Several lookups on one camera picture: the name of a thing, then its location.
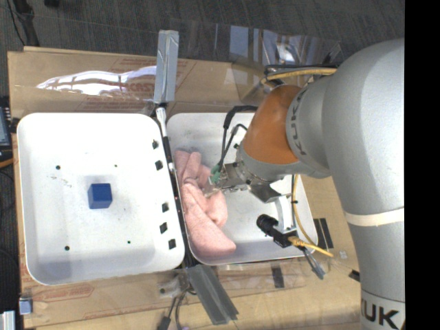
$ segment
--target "blue block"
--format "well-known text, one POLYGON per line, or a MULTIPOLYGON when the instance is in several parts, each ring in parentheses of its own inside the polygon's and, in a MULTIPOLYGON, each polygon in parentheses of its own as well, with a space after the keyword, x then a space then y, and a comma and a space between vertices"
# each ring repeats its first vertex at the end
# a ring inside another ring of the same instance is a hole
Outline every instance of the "blue block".
POLYGON ((87 194, 90 209, 108 208, 113 201, 110 184, 91 184, 87 194))

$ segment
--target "duct tape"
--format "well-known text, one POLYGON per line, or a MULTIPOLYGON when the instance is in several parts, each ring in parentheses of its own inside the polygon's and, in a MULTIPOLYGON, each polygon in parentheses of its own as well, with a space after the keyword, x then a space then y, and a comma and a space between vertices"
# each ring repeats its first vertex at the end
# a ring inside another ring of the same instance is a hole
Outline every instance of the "duct tape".
POLYGON ((356 215, 344 212, 348 223, 355 226, 381 226, 405 221, 405 208, 371 215, 356 215))

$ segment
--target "cardboard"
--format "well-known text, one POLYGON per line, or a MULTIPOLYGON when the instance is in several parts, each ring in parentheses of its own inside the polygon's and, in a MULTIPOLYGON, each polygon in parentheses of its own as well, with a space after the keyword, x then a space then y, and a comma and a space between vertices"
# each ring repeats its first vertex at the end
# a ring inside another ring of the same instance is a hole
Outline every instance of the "cardboard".
MULTIPOLYGON (((12 115, 21 118, 35 111, 142 111, 140 105, 153 96, 153 89, 140 91, 142 94, 133 96, 133 102, 127 103, 124 97, 116 97, 116 100, 110 100, 115 107, 108 108, 108 100, 95 102, 85 94, 36 89, 35 86, 60 75, 90 69, 121 72, 153 65, 154 60, 148 56, 33 47, 26 47, 24 52, 10 52, 8 67, 12 115)), ((178 72, 176 101, 168 105, 169 117, 182 112, 226 112, 232 105, 242 104, 231 64, 179 60, 178 72)), ((150 85, 154 84, 154 79, 145 77, 142 82, 150 85)), ((177 288, 170 287, 165 292, 161 289, 163 285, 175 285, 181 270, 59 286, 40 285, 29 275, 25 262, 15 135, 12 136, 12 144, 21 293, 31 296, 34 301, 34 311, 24 316, 24 327, 47 330, 156 329, 177 288)), ((314 254, 328 271, 323 281, 311 273, 304 260, 298 259, 216 268, 219 280, 239 310, 236 324, 240 329, 256 329, 256 325, 262 329, 273 329, 353 324, 359 320, 360 284, 348 276, 352 269, 358 269, 358 262, 333 181, 331 178, 317 180, 309 177, 303 177, 303 181, 313 217, 325 218, 328 222, 335 245, 335 258, 330 261, 314 254), (276 288, 272 275, 274 267, 282 272, 283 288, 276 288)), ((190 327, 211 325, 196 296, 186 297, 181 308, 181 323, 190 327)), ((236 329, 236 326, 230 324, 225 327, 229 328, 236 329)))

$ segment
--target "dark floor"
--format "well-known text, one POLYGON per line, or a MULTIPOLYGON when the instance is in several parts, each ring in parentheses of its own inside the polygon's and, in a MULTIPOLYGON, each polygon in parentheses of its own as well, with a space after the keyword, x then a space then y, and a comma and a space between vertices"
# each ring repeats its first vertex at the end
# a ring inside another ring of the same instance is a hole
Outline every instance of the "dark floor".
MULTIPOLYGON (((345 58, 404 36, 405 0, 27 0, 42 47, 156 55, 160 29, 179 30, 183 58, 226 61, 214 52, 213 26, 242 26, 339 41, 345 58), (196 37, 191 26, 197 24, 196 37)), ((15 23, 25 41, 17 16, 15 23)), ((0 96, 8 97, 7 51, 22 50, 0 0, 0 96)), ((12 168, 0 169, 0 313, 17 308, 17 234, 12 168)))

